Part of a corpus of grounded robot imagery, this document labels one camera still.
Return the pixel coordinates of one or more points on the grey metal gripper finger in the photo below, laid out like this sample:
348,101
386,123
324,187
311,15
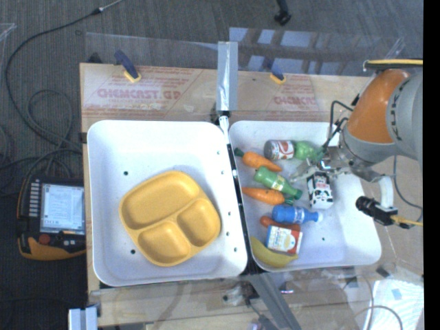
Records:
302,174
313,165

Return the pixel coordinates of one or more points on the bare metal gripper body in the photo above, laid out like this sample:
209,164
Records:
343,165

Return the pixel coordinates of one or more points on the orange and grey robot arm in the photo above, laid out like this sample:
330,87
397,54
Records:
373,108

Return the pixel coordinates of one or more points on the light green round bottle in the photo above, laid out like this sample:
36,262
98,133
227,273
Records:
304,150

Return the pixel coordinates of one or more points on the black and white milk carton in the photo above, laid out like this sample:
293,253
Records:
320,192

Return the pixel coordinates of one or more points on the green bottle yellow label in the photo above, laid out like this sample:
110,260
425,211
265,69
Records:
273,181

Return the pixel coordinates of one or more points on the red and white can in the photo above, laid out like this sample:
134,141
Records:
279,150

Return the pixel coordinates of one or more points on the blue bottle white cap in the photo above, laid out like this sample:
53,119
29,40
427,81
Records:
292,214

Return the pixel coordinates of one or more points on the orange carrot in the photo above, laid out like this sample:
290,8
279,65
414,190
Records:
264,194
258,159

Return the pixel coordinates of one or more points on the orange sausage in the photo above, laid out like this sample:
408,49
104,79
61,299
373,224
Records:
269,221

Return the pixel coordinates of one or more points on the white plastic tray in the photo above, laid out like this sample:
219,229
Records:
113,218
343,225

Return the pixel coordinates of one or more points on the white and red carton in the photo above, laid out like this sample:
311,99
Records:
283,240

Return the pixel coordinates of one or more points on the yellow banana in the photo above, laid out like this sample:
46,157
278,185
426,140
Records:
268,257

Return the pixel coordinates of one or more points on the yellow divided plate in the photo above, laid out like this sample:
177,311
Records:
165,205

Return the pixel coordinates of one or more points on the brown cardboard board red print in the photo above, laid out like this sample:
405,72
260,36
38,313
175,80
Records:
154,95

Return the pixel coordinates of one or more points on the black cylinder on white bracket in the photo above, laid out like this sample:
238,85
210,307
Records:
373,207

